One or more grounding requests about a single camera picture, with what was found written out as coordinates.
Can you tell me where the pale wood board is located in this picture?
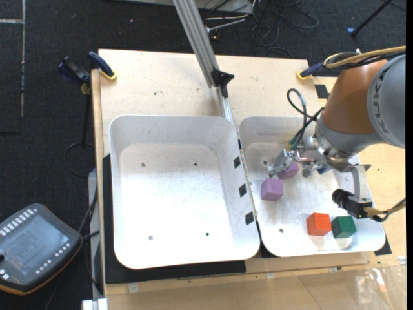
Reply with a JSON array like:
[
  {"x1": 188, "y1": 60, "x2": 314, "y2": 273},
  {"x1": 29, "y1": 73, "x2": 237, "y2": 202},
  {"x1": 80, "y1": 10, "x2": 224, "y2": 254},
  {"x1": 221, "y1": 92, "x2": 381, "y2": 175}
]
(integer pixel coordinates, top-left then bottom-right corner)
[{"x1": 97, "y1": 48, "x2": 370, "y2": 284}]

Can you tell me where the purple cube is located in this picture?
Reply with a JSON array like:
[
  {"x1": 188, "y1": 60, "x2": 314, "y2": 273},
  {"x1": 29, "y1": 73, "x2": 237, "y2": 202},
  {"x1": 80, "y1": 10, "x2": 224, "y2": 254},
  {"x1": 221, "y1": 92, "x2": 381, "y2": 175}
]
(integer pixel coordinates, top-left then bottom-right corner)
[
  {"x1": 260, "y1": 177, "x2": 285, "y2": 203},
  {"x1": 277, "y1": 161, "x2": 301, "y2": 180}
]

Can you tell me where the black cylinder on white bracket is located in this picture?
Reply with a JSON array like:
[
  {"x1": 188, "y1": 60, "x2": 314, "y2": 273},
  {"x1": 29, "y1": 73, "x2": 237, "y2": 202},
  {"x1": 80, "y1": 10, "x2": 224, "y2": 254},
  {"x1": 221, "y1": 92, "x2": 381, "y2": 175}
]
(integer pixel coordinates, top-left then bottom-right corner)
[{"x1": 331, "y1": 163, "x2": 375, "y2": 220}]

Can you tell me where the orange cube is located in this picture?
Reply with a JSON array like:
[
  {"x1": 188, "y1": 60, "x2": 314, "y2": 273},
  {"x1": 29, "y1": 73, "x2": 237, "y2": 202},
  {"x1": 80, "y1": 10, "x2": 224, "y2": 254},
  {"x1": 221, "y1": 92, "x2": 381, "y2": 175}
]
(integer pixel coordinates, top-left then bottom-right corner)
[{"x1": 306, "y1": 212, "x2": 333, "y2": 237}]

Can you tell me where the green cube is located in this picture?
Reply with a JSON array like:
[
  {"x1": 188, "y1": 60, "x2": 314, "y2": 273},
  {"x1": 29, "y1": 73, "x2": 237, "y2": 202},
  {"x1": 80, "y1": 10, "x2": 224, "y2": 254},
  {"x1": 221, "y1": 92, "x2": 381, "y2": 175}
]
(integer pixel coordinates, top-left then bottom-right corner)
[{"x1": 330, "y1": 215, "x2": 358, "y2": 240}]

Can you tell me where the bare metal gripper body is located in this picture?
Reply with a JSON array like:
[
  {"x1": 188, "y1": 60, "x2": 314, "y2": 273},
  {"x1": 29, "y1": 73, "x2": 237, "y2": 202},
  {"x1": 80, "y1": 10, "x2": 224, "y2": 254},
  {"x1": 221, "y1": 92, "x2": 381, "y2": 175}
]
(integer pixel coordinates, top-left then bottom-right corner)
[{"x1": 294, "y1": 136, "x2": 353, "y2": 173}]

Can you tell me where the white plastic tray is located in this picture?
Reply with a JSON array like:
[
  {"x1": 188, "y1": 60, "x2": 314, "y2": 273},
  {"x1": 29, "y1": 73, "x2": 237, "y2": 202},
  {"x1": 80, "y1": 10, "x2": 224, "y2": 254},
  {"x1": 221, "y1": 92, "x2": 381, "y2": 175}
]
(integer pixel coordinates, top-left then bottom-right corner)
[
  {"x1": 108, "y1": 114, "x2": 261, "y2": 270},
  {"x1": 238, "y1": 116, "x2": 387, "y2": 258}
]

